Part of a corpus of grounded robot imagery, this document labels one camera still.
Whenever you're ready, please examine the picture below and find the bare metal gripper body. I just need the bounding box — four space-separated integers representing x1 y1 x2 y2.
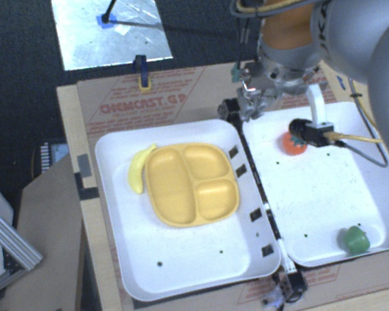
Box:
233 57 321 113

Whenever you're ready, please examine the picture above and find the orange tomato with green stalk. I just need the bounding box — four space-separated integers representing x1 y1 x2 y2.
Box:
280 128 310 158

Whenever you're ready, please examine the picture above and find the thin black and white rod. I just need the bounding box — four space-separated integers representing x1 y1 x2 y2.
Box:
228 108 295 279

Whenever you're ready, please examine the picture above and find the brown cardboard board red print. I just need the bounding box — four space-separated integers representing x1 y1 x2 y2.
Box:
76 28 389 311

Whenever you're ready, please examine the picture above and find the white plastic tray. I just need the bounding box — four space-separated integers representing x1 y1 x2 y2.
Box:
239 89 389 276
91 107 286 307

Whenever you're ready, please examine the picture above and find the yellow divided plate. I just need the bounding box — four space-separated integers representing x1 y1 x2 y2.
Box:
139 135 244 233

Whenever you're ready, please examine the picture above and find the yellow banana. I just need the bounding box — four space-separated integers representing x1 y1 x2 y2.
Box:
123 143 165 197

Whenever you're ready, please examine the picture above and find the green bell pepper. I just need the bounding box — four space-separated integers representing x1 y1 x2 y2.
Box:
337 224 372 257

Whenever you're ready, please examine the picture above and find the black cylinder on white bracket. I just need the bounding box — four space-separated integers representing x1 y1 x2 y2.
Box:
281 81 338 153

